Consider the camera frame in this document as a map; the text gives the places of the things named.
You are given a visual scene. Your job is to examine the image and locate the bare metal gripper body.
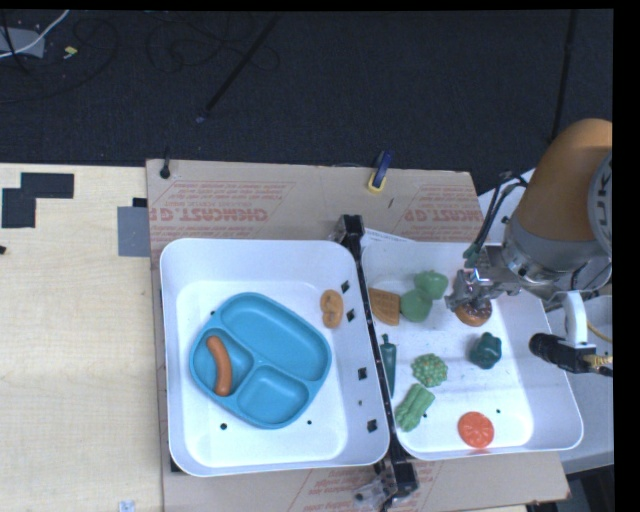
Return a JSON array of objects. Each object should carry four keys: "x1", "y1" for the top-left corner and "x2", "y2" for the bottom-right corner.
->
[{"x1": 478, "y1": 244, "x2": 547, "y2": 302}]

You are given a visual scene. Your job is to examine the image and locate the brown doughnut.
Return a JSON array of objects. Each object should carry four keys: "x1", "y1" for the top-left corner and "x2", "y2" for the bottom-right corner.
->
[{"x1": 453, "y1": 295, "x2": 494, "y2": 328}]

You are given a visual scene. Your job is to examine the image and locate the light green bell pepper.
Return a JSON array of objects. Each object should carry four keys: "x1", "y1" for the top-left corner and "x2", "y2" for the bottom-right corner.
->
[{"x1": 399, "y1": 270, "x2": 450, "y2": 324}]

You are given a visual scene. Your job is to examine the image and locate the dark green bell pepper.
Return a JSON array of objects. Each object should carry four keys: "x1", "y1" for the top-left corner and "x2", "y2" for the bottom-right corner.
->
[{"x1": 468, "y1": 331, "x2": 504, "y2": 371}]

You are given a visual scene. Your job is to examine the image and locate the orange waffle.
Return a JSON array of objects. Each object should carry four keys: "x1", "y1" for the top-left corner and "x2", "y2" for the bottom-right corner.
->
[{"x1": 368, "y1": 287, "x2": 403, "y2": 327}]

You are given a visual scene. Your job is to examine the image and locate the green grapes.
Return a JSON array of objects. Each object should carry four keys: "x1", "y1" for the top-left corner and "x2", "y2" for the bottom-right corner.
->
[{"x1": 410, "y1": 353, "x2": 450, "y2": 389}]

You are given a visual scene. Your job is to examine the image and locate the thin black and white rod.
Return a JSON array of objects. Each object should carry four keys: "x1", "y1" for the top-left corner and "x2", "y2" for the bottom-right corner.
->
[{"x1": 346, "y1": 234, "x2": 412, "y2": 471}]

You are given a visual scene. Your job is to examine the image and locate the dark green chilli pepper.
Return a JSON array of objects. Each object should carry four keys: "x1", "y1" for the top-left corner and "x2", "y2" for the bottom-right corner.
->
[{"x1": 379, "y1": 333, "x2": 398, "y2": 399}]

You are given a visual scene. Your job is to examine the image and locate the white plastic tray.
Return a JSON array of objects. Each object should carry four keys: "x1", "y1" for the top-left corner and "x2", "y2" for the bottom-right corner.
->
[
  {"x1": 359, "y1": 227, "x2": 585, "y2": 462},
  {"x1": 159, "y1": 237, "x2": 391, "y2": 478}
]

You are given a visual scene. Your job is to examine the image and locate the green asparagus bunch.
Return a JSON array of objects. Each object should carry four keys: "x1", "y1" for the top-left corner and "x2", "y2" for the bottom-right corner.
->
[{"x1": 393, "y1": 383, "x2": 437, "y2": 434}]

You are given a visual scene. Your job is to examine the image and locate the orange pretzel bread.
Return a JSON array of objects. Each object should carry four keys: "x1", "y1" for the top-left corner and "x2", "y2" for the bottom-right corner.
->
[{"x1": 319, "y1": 288, "x2": 346, "y2": 330}]

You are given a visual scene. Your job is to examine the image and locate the orange slice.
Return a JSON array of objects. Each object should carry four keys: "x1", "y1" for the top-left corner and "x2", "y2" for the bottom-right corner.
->
[{"x1": 456, "y1": 411, "x2": 496, "y2": 450}]

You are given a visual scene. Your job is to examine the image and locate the blue divided plate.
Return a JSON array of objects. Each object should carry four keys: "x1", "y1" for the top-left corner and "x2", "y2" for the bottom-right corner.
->
[{"x1": 188, "y1": 291, "x2": 334, "y2": 431}]

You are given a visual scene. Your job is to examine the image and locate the brown cardboard board, red print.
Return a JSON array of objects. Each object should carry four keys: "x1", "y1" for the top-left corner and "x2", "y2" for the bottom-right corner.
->
[{"x1": 144, "y1": 158, "x2": 572, "y2": 512}]

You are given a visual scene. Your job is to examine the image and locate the orange sausage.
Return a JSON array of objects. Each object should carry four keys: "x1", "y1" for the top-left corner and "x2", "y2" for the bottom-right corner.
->
[{"x1": 205, "y1": 335, "x2": 234, "y2": 397}]

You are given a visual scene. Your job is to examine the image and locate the black cylinder on white bracket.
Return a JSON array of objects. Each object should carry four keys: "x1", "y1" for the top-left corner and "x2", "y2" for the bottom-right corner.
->
[{"x1": 528, "y1": 290, "x2": 614, "y2": 377}]

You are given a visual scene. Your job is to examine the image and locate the black block with thin wires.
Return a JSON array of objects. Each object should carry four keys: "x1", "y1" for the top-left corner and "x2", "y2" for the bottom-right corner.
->
[
  {"x1": 335, "y1": 214, "x2": 365, "y2": 247},
  {"x1": 373, "y1": 458, "x2": 419, "y2": 507}
]

